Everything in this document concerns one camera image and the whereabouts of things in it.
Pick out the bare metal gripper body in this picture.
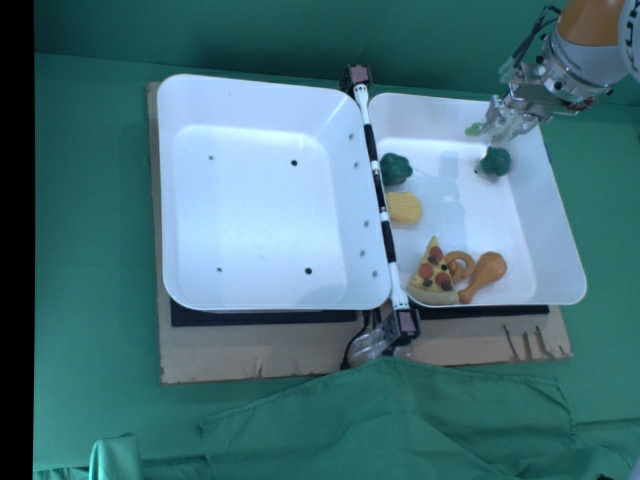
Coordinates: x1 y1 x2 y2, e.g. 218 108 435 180
507 52 614 122

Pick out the green broccoli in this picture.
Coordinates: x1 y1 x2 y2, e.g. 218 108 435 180
378 152 414 187
478 146 513 177

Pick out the white plastic tray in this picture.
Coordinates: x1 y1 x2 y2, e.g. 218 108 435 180
156 72 392 313
366 91 588 308

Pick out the yellow ridged biscuit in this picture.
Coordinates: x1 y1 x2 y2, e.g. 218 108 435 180
384 190 424 228

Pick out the brown pretzel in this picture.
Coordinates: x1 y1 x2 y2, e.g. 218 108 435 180
443 250 476 284

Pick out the orange chicken drumstick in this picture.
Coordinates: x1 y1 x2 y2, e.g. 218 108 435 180
457 251 508 305

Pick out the black and white thin rod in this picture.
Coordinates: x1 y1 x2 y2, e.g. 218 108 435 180
352 83 412 313

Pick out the yellow pizza slice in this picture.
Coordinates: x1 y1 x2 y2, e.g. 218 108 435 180
405 235 460 306

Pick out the green cloth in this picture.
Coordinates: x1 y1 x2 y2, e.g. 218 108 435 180
89 356 640 480

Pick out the brown cardboard board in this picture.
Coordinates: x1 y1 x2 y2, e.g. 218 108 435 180
145 80 574 387

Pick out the black block with wires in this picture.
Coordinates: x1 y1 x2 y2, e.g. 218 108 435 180
392 309 421 342
338 63 374 92

